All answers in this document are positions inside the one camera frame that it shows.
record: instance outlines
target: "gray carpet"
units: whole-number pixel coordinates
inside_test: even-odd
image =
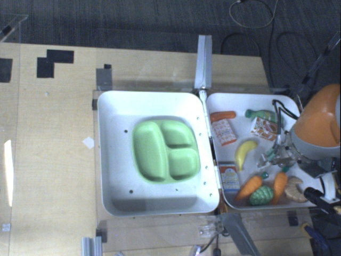
[[[2,13],[28,14],[23,42],[196,52],[197,36],[213,36],[213,52],[260,55],[271,86],[300,82],[340,30],[340,0],[280,0],[273,24],[238,26],[236,0],[0,0]],[[276,0],[232,8],[246,26],[262,26]],[[340,83],[340,46],[318,71],[318,90]]]

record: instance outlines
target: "box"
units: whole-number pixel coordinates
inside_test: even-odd
[[[231,164],[219,164],[219,173],[224,191],[238,191],[240,189],[236,166]]]
[[[267,121],[266,119],[255,117],[251,123],[250,132],[263,139],[275,141],[277,137],[278,126],[276,123]]]
[[[212,129],[221,146],[236,142],[237,140],[237,137],[233,133],[229,121],[226,118],[212,122]]]

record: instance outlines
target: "orange carrot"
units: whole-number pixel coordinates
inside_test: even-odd
[[[262,182],[263,179],[259,175],[254,175],[239,190],[234,200],[238,201],[248,197],[262,185]]]
[[[273,182],[273,198],[272,198],[272,204],[277,205],[278,200],[282,193],[284,192],[284,189],[288,183],[288,177],[284,172],[280,172],[276,175],[275,180]]]
[[[216,122],[220,121],[221,119],[224,118],[235,118],[236,117],[236,112],[234,111],[225,111],[225,112],[215,112],[210,114],[209,119],[211,122]]]

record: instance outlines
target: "white paper scrap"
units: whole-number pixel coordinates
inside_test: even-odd
[[[11,224],[2,224],[2,231],[11,231]]]
[[[89,148],[92,149],[95,146],[95,141],[93,138],[87,137],[85,140],[83,140],[83,143]]]

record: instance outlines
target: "green plastic plate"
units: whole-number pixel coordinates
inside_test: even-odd
[[[197,142],[183,122],[145,121],[134,128],[132,136],[135,166],[145,180],[172,183],[199,172]]]

